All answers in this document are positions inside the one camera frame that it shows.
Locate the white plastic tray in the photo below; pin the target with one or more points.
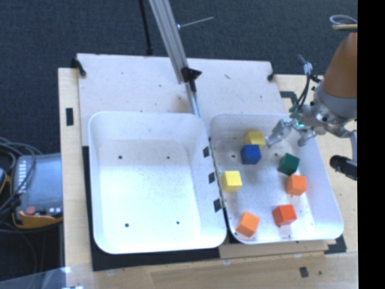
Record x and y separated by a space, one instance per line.
264 191
144 185

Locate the blue cube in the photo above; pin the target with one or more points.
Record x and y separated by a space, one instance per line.
250 154

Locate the black cylinder on white bracket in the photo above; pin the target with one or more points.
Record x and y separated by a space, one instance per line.
343 164

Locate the thin black and white rod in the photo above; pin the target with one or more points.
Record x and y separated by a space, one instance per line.
195 104

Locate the pale wood board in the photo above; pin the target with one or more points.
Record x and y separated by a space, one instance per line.
270 248

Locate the yellow cube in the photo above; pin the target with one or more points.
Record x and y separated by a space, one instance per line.
231 180
254 138

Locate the dark orange cube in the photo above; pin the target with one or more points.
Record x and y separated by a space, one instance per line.
284 215

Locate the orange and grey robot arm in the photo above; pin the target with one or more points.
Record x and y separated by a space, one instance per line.
341 71

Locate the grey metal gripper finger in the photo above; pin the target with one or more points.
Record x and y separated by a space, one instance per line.
306 136
278 131

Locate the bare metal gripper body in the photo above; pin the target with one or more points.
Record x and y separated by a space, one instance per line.
320 120

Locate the green cube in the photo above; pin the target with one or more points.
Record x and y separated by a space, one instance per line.
288 163

